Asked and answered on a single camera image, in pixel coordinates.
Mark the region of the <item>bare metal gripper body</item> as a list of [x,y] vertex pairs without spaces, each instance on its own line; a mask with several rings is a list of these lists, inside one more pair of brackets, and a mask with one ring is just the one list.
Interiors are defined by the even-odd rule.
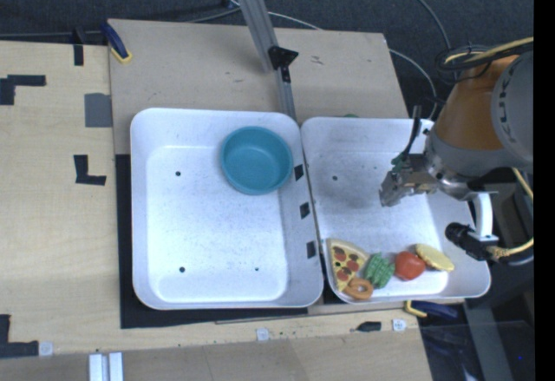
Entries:
[[473,190],[470,178],[457,174],[437,155],[432,153],[400,153],[391,161],[397,187],[412,187],[414,195],[442,192],[456,200],[470,200]]

